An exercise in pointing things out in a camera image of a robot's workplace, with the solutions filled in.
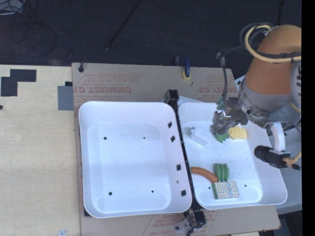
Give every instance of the brown sausage toy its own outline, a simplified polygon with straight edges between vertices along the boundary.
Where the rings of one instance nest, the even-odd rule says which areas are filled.
[[[218,178],[216,175],[214,175],[212,172],[200,168],[200,167],[191,167],[190,171],[192,174],[198,174],[201,175],[203,177],[205,177],[207,180],[209,180],[211,183],[215,183],[218,182]]]

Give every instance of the cardboard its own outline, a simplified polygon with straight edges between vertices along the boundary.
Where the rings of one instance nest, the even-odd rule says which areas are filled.
[[[174,230],[185,217],[183,213],[137,215],[97,219],[84,211],[82,190],[81,147],[78,110],[87,101],[162,101],[169,89],[179,95],[203,102],[216,102],[223,92],[221,68],[191,67],[191,79],[184,80],[183,67],[123,64],[72,64],[73,99],[77,146],[78,183],[82,236],[177,236]],[[237,89],[227,69],[228,97],[236,97]],[[218,236],[275,230],[280,221],[274,206],[203,210],[207,223],[193,232],[196,236]]]

